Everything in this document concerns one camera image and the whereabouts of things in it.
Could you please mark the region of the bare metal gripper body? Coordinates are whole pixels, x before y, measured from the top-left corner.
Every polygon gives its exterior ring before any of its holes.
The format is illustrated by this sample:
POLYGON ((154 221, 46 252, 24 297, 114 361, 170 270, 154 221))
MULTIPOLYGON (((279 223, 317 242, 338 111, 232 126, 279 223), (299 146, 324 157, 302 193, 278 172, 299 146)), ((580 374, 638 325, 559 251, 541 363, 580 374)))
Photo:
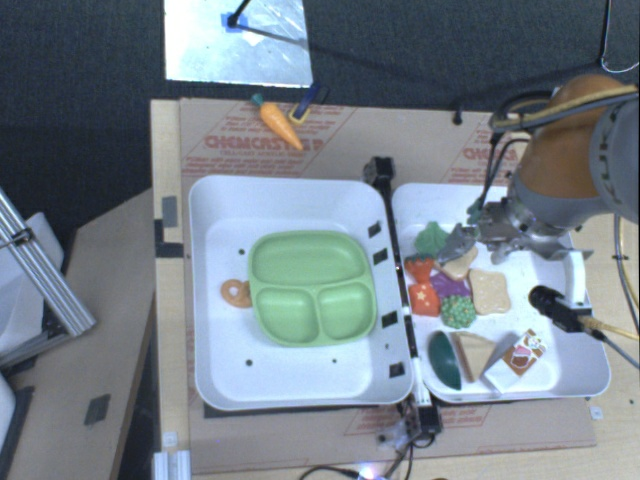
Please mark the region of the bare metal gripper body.
POLYGON ((567 229, 555 228, 536 219, 517 199, 487 203, 477 222, 477 240, 491 252, 501 242, 515 241, 521 251, 529 251, 546 261, 562 261, 576 252, 584 260, 594 251, 573 247, 567 229))

